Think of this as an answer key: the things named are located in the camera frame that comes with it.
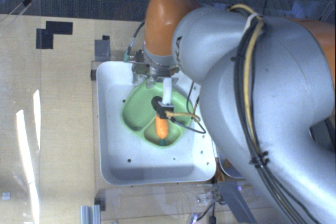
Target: white cable tie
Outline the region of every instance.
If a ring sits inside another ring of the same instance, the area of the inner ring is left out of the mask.
[[[257,12],[254,12],[250,16],[247,17],[246,24],[243,30],[243,35],[245,34],[246,30],[251,26],[251,21],[253,20],[253,18],[257,16],[259,16],[259,14]]]

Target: transparent object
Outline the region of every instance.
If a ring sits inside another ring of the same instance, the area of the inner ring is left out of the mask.
[[[0,13],[1,223],[38,224],[40,0],[1,0]]]

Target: metal bracket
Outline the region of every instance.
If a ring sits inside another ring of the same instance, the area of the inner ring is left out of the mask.
[[[100,205],[81,206],[80,223],[81,224],[101,224]]]

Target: white tray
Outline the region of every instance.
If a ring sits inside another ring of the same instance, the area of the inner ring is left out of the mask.
[[[97,70],[100,166],[104,179],[113,185],[201,182],[216,171],[212,140],[208,133],[187,130],[170,148],[157,148],[128,131],[121,122],[123,100],[134,89],[132,65],[104,62]],[[191,80],[181,72],[174,86],[187,96]],[[195,85],[194,103],[199,86]]]

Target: green plate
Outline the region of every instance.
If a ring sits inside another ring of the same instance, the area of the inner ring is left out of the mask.
[[[144,141],[160,148],[168,148],[181,138],[185,128],[168,121],[169,133],[164,140],[165,145],[160,145],[160,138],[155,131],[155,110],[151,101],[155,96],[162,97],[162,93],[162,83],[156,83],[152,88],[146,87],[146,81],[138,85],[127,97],[122,107],[121,120],[127,129]],[[172,90],[172,104],[174,112],[186,112],[186,97],[175,89]],[[189,116],[179,116],[176,119],[187,126],[191,122]]]

